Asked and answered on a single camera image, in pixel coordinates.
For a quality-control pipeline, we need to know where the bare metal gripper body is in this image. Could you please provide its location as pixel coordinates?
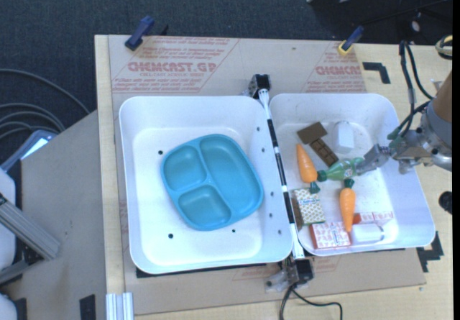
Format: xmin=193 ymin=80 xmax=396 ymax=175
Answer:
xmin=390 ymin=129 xmax=454 ymax=171

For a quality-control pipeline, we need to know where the green plastic bottle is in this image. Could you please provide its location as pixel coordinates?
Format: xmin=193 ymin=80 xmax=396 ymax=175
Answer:
xmin=316 ymin=156 xmax=364 ymax=183

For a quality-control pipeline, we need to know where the white plastic tray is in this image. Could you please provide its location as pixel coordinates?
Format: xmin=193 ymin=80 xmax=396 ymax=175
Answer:
xmin=268 ymin=92 xmax=436 ymax=257
xmin=118 ymin=95 xmax=294 ymax=275

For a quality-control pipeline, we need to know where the brown chocolate bar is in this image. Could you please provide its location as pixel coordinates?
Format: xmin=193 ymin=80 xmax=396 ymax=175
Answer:
xmin=310 ymin=137 xmax=339 ymax=168

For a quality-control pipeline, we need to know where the orange carrot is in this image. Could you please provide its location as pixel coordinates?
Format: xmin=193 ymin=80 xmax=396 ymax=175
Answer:
xmin=295 ymin=143 xmax=321 ymax=194
xmin=339 ymin=178 xmax=357 ymax=233

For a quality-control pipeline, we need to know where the red and white packet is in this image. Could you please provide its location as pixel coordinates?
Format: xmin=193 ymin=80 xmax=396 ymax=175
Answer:
xmin=352 ymin=211 xmax=395 ymax=226

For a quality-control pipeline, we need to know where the brown square biscuit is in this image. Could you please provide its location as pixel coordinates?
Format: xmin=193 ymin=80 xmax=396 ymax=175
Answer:
xmin=296 ymin=122 xmax=328 ymax=145

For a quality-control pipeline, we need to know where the white box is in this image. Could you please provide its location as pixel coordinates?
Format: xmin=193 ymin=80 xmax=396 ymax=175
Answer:
xmin=350 ymin=223 xmax=385 ymax=244

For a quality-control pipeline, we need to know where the green and yellow patterned packet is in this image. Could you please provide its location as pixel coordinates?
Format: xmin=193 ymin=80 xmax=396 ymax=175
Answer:
xmin=290 ymin=188 xmax=327 ymax=227

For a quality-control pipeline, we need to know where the orange and white carton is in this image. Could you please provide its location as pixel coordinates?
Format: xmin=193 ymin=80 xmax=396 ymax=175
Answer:
xmin=309 ymin=221 xmax=351 ymax=250

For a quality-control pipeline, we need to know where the thin black and white rod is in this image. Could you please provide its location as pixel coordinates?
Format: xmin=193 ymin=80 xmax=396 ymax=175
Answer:
xmin=258 ymin=89 xmax=305 ymax=259

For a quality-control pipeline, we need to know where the blue divided plate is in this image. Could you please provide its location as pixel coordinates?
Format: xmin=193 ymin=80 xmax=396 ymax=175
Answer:
xmin=161 ymin=133 xmax=265 ymax=232

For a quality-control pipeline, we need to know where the brown cardboard board red print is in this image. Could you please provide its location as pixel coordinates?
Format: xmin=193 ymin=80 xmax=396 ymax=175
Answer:
xmin=106 ymin=35 xmax=428 ymax=316

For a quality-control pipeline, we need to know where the black cylinder on white bracket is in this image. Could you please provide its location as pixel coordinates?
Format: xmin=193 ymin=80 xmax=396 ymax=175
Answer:
xmin=438 ymin=191 xmax=454 ymax=214

